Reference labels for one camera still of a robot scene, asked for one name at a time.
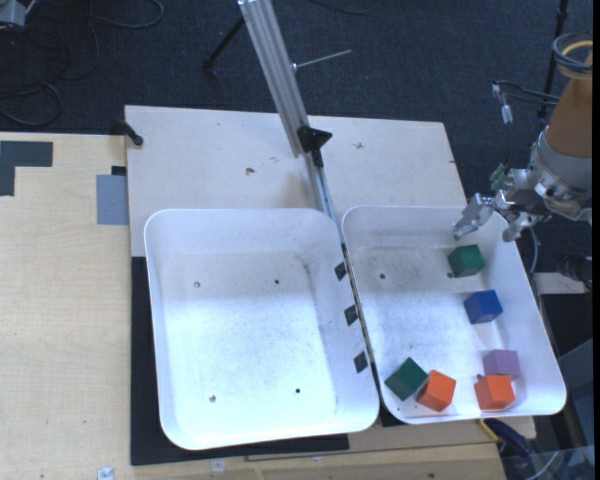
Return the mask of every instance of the purple cube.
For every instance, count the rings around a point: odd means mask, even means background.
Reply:
[[[520,363],[515,350],[494,349],[482,359],[485,375],[507,374],[511,380],[520,377]]]
[[[472,293],[464,301],[464,307],[472,324],[490,322],[502,313],[502,306],[495,290]]]

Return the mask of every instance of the black bracket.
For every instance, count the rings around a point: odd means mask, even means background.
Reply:
[[[298,128],[298,138],[305,153],[311,153],[313,164],[316,167],[324,167],[320,148],[333,136],[332,133],[322,130],[316,130],[310,126],[301,126]]]
[[[144,142],[144,139],[131,128],[129,123],[122,119],[114,119],[111,121],[109,132],[111,135],[128,135],[136,146],[140,146]]]

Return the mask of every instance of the black stand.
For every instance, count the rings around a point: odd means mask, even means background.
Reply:
[[[231,42],[231,40],[233,39],[233,37],[238,33],[238,31],[242,28],[242,25],[244,25],[244,18],[240,18],[236,24],[233,26],[233,28],[229,31],[229,33],[227,34],[227,37],[225,37],[222,42],[218,45],[218,47],[214,50],[214,52],[205,59],[204,63],[202,64],[202,69],[204,69],[204,71],[208,74],[213,76],[214,78],[218,75],[217,71],[213,68],[213,63],[215,62],[216,58],[218,57],[218,55],[220,55],[222,53],[222,51],[227,47],[227,45]]]
[[[558,36],[562,35],[562,30],[564,26],[564,21],[567,19],[567,4],[569,0],[560,0],[560,7],[558,7],[558,14],[556,17],[556,31],[554,33],[553,38],[556,39]],[[556,62],[553,58],[553,52],[551,53],[551,57],[549,58],[549,72],[547,73],[547,80],[544,84],[544,93],[551,93],[551,86],[553,85],[553,75],[555,73]],[[543,104],[538,109],[538,118],[540,119],[540,123],[542,128],[546,125],[546,117],[547,117],[547,105]]]

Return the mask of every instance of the black mat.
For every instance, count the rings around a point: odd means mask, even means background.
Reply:
[[[131,260],[131,464],[133,466],[243,455],[327,452],[349,449],[346,434],[184,450],[166,437],[160,426],[158,391],[151,325],[151,306],[145,258]]]

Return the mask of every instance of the blue cube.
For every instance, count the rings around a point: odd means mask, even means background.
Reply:
[[[491,320],[502,313],[502,306],[495,290],[472,293],[464,301],[464,308],[472,324],[491,322]]]

